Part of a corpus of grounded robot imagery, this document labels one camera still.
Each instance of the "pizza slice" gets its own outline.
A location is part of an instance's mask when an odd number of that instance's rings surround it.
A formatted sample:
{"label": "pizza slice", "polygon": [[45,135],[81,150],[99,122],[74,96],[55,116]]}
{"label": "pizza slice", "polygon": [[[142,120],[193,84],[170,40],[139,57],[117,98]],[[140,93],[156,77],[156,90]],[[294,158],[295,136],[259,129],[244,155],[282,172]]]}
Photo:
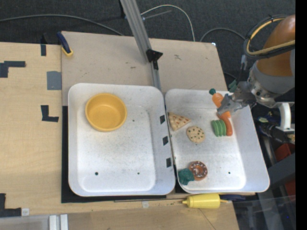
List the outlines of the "pizza slice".
{"label": "pizza slice", "polygon": [[174,114],[172,112],[168,112],[168,121],[173,129],[173,131],[176,131],[189,123],[191,120],[187,117]]}

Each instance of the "donut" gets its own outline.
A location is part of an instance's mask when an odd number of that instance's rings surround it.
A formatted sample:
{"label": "donut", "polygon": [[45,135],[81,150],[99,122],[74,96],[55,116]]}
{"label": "donut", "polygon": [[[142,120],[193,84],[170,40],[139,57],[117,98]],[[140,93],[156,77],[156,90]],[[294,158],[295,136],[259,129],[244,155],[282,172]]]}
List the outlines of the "donut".
{"label": "donut", "polygon": [[194,179],[200,181],[204,179],[208,174],[208,169],[203,162],[194,161],[189,164],[189,170],[192,171]]}

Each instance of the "gray carpet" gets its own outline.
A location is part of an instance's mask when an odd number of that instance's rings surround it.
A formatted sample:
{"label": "gray carpet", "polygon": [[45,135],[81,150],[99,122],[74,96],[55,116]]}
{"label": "gray carpet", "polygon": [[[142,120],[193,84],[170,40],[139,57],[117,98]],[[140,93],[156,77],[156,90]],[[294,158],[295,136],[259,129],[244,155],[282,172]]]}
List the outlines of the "gray carpet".
{"label": "gray carpet", "polygon": [[[195,39],[199,41],[209,30],[229,28],[245,36],[248,30],[268,15],[295,14],[295,0],[137,0],[140,12],[171,4],[183,9],[191,19]],[[159,8],[151,16],[171,11],[144,21],[149,37],[192,41],[189,22],[182,11]],[[34,14],[65,14],[105,24],[124,35],[132,35],[128,22],[120,17],[118,0],[0,0],[0,20]],[[31,18],[0,23],[0,41],[39,43],[47,33],[50,42],[57,44],[56,32],[61,30],[113,34],[97,25],[72,18]],[[262,47],[269,30],[259,39]],[[237,76],[243,40],[229,31],[213,31],[204,42],[215,42],[223,70]]]}

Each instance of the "toy food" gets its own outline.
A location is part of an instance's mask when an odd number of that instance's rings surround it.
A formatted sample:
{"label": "toy food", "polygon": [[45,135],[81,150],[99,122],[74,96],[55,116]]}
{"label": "toy food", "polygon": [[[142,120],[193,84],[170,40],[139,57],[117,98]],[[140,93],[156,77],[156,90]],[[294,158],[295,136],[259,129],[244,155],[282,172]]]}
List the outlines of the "toy food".
{"label": "toy food", "polygon": [[193,161],[189,164],[189,170],[192,171],[194,175],[194,179],[196,181],[200,181],[204,179],[208,174],[208,169],[203,162],[200,161]]}
{"label": "toy food", "polygon": [[212,128],[214,130],[215,136],[225,136],[226,135],[226,124],[223,120],[212,120]]}
{"label": "toy food", "polygon": [[191,121],[187,117],[177,115],[177,114],[174,114],[172,112],[168,113],[168,120],[169,120],[169,123],[170,123],[173,131],[180,129],[181,127],[183,127],[184,125],[186,125],[187,123],[189,123]]}
{"label": "toy food", "polygon": [[188,185],[189,182],[194,181],[194,175],[191,170],[183,169],[178,172],[179,182],[183,185]]}
{"label": "toy food", "polygon": [[195,143],[201,143],[205,140],[205,133],[198,126],[191,126],[187,128],[187,136],[190,141]]}
{"label": "toy food", "polygon": [[[220,94],[220,93],[217,93],[215,91],[215,89],[210,89],[209,90],[209,93],[212,95],[212,101],[214,102],[214,104],[216,105],[217,108],[219,108],[221,106],[221,102],[223,100],[223,96]],[[226,135],[227,136],[232,136],[232,133],[233,133],[233,130],[232,130],[232,125],[231,125],[231,122],[229,120],[230,118],[230,112],[227,111],[227,112],[224,112],[222,113],[221,115],[217,114],[218,118],[223,120],[225,126],[226,126]],[[215,132],[215,135],[216,136],[222,136],[221,134],[220,135],[217,135],[217,132],[216,132],[216,129],[214,128],[214,132]]]}

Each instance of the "yellow bowl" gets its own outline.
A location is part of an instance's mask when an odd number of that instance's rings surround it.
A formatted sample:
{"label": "yellow bowl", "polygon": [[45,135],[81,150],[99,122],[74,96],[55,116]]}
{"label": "yellow bowl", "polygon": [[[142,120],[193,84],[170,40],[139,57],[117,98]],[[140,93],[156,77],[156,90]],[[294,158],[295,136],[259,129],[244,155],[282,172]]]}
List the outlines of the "yellow bowl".
{"label": "yellow bowl", "polygon": [[87,121],[98,131],[113,131],[127,118],[127,108],[116,95],[100,93],[88,100],[85,106]]}

